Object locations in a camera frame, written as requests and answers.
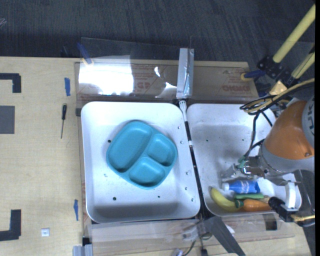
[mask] black corner marker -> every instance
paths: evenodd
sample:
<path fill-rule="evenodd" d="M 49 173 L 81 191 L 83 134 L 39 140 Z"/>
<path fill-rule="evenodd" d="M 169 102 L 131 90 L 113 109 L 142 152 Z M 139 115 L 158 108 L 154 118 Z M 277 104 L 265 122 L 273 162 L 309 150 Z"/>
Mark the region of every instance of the black corner marker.
<path fill-rule="evenodd" d="M 17 240 L 21 236 L 21 210 L 11 210 L 10 229 L 0 231 L 0 241 Z"/>
<path fill-rule="evenodd" d="M 21 75 L 18 73 L 0 73 L 0 80 L 12 80 L 12 92 L 21 93 Z"/>

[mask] blue plastic bottle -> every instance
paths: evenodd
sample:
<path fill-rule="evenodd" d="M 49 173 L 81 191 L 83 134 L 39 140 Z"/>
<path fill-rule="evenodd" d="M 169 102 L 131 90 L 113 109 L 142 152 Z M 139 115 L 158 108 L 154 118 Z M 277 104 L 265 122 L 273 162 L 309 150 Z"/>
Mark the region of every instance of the blue plastic bottle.
<path fill-rule="evenodd" d="M 260 193 L 258 182 L 253 180 L 236 180 L 231 183 L 222 183 L 224 191 L 232 190 L 237 194 Z"/>

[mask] white bottle cap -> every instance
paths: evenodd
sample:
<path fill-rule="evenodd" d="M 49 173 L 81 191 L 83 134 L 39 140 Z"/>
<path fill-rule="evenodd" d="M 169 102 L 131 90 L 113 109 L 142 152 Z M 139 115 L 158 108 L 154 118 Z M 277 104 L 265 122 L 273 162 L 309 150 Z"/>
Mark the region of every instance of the white bottle cap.
<path fill-rule="evenodd" d="M 229 186 L 229 183 L 228 183 L 228 182 L 223 182 L 223 183 L 222 183 L 222 189 L 223 189 L 224 191 L 228 191 L 229 188 L 230 188 L 230 186 Z"/>

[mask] screwdriver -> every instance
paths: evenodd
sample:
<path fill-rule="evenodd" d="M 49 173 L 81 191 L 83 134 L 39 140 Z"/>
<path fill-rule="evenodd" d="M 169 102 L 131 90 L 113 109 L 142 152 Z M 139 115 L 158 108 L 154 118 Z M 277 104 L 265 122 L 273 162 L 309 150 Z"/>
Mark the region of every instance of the screwdriver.
<path fill-rule="evenodd" d="M 62 139 L 62 134 L 64 132 L 64 122 L 66 119 L 66 113 L 67 113 L 67 104 L 62 105 L 62 128 L 61 128 L 61 139 Z"/>

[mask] wooden tabletop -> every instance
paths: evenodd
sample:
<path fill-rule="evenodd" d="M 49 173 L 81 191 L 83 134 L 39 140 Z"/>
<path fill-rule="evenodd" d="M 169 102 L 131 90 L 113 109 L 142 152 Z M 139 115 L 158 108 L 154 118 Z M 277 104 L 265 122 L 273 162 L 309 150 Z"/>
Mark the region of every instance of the wooden tabletop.
<path fill-rule="evenodd" d="M 76 62 L 79 59 L 0 57 L 0 73 L 19 73 L 22 84 L 21 93 L 13 93 L 12 81 L 0 80 L 0 106 L 15 106 L 14 134 L 0 134 L 0 231 L 10 229 L 11 210 L 21 210 L 21 236 L 0 241 L 1 256 L 71 256 L 73 246 L 82 244 Z M 70 96 L 65 78 L 70 79 Z M 63 104 L 67 113 L 61 139 Z M 302 228 L 294 223 L 291 228 L 294 237 L 241 242 L 240 246 L 246 255 L 311 255 Z M 42 236 L 42 229 L 49 229 L 49 236 Z M 210 255 L 226 254 L 221 245 L 207 249 Z M 189 255 L 200 255 L 200 251 L 195 248 Z"/>

